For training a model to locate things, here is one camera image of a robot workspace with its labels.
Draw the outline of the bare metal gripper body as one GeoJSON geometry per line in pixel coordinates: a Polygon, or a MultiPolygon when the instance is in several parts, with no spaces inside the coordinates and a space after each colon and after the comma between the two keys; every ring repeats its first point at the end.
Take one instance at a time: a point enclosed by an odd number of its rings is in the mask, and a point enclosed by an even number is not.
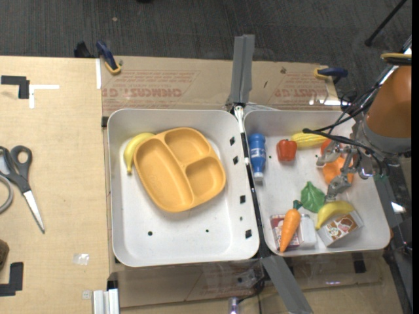
{"type": "Polygon", "coordinates": [[[344,165],[340,169],[340,176],[348,180],[349,174],[358,174],[362,179],[368,179],[374,175],[373,161],[364,148],[347,145],[342,148],[344,165]]]}

